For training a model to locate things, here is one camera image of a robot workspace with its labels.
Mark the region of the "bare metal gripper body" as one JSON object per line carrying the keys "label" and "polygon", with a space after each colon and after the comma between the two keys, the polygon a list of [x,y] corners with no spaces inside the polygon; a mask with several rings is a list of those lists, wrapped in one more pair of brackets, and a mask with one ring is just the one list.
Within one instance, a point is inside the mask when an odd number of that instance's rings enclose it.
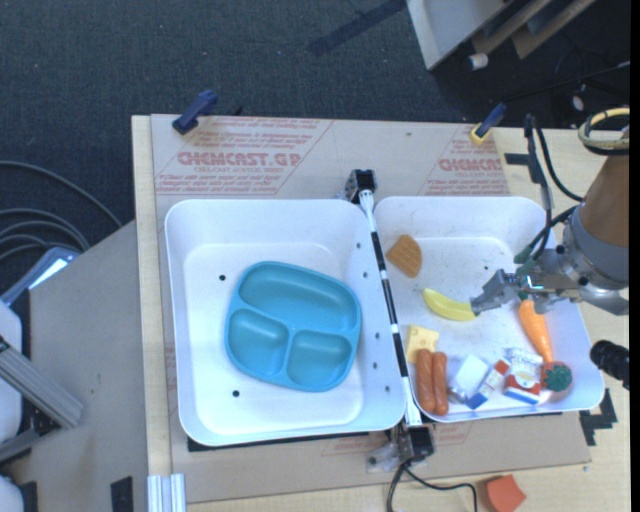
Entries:
{"label": "bare metal gripper body", "polygon": [[629,313],[629,300],[621,295],[629,286],[625,248],[598,249],[591,255],[576,248],[546,249],[521,265],[517,276],[524,292],[553,290],[556,302],[586,302],[617,316]]}

